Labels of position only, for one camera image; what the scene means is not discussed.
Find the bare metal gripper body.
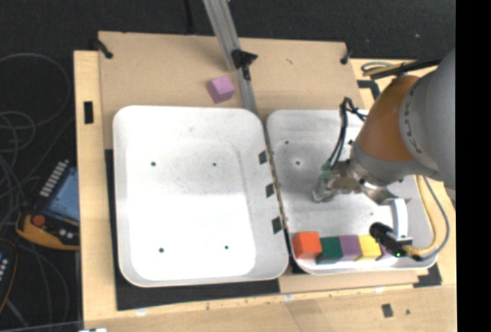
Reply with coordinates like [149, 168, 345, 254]
[321, 160, 400, 207]

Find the thin black and white rod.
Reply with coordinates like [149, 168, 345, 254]
[265, 138, 289, 234]

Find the white plastic tray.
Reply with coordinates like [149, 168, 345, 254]
[112, 104, 290, 288]
[265, 108, 440, 276]

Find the orange cube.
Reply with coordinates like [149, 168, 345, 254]
[292, 231, 324, 260]

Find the green cube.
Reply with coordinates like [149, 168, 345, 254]
[315, 236, 344, 265]

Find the purple cube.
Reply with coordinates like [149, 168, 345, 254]
[338, 234, 362, 262]
[206, 75, 236, 105]

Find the yellow cube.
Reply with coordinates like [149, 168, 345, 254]
[354, 235, 383, 262]

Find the pale wood board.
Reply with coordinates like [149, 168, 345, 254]
[97, 30, 433, 295]

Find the black cylinder on white bracket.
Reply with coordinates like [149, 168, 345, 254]
[369, 197, 415, 259]

